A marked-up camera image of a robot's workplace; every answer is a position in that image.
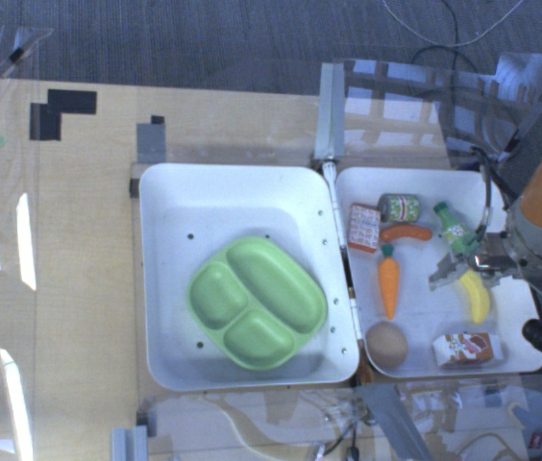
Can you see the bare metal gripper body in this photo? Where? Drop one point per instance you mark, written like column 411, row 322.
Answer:
column 494, row 259

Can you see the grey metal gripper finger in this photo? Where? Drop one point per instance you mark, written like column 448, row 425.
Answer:
column 451, row 263
column 444, row 281

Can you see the white plastic tray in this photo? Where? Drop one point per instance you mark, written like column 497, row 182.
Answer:
column 252, row 200
column 425, row 305

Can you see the green bottle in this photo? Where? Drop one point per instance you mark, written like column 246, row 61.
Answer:
column 454, row 231

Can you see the yellow banana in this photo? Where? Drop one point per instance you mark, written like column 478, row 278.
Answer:
column 476, row 298

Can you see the orange sausage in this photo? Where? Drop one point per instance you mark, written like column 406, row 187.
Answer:
column 405, row 233

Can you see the orange carrot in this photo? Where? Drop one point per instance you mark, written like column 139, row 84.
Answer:
column 389, row 281

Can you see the brown and white carton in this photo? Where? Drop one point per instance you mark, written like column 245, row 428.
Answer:
column 468, row 350

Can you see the green and white can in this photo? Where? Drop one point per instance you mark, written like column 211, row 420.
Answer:
column 400, row 208

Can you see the brown egg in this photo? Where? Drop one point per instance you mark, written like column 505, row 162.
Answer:
column 386, row 345

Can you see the orange and white small carton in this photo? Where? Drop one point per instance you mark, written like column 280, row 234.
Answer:
column 363, row 227

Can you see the green divided plate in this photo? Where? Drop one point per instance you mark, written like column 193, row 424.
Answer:
column 256, row 300

